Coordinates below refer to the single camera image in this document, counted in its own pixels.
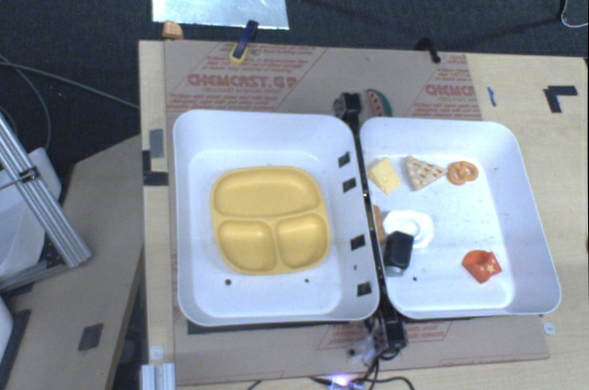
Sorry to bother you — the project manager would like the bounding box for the white plastic tray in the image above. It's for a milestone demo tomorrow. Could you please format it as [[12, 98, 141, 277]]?
[[171, 108, 382, 328], [358, 116, 563, 321]]

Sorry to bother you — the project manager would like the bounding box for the yellow divided plate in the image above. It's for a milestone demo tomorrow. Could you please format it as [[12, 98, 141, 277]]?
[[209, 165, 332, 276]]

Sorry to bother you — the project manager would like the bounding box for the thin black rod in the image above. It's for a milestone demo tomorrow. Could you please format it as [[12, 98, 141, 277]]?
[[348, 110, 398, 334]]

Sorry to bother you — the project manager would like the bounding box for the brown cardboard board red print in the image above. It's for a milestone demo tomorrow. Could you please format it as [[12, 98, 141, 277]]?
[[162, 40, 551, 387]]

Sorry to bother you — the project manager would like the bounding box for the yellow cheese wedge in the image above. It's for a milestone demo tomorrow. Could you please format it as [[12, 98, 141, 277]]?
[[366, 156, 403, 196]]

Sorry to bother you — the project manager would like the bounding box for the watermelon slice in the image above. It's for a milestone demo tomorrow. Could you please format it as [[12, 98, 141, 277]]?
[[364, 87, 394, 119]]

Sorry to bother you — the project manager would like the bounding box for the orange bread slice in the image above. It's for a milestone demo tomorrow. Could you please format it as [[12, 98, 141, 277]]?
[[372, 204, 387, 245]]

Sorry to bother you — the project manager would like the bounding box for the pizza slice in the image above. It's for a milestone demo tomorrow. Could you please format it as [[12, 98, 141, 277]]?
[[404, 155, 447, 192]]

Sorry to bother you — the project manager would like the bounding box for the white fried egg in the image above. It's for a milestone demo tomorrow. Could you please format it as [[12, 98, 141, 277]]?
[[382, 209, 435, 250]]

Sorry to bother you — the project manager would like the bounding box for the orange pretzel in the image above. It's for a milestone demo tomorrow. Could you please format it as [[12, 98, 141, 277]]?
[[445, 160, 480, 187]]

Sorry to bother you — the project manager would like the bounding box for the orange waffle piece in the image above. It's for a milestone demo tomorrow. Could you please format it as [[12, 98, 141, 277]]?
[[161, 19, 185, 41]]

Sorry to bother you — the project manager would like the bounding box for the red fries carton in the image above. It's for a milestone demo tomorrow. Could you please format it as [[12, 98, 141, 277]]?
[[461, 249, 503, 285]]

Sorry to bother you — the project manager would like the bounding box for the black block with wires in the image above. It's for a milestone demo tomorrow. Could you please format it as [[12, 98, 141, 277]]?
[[332, 91, 365, 120], [348, 315, 410, 365]]

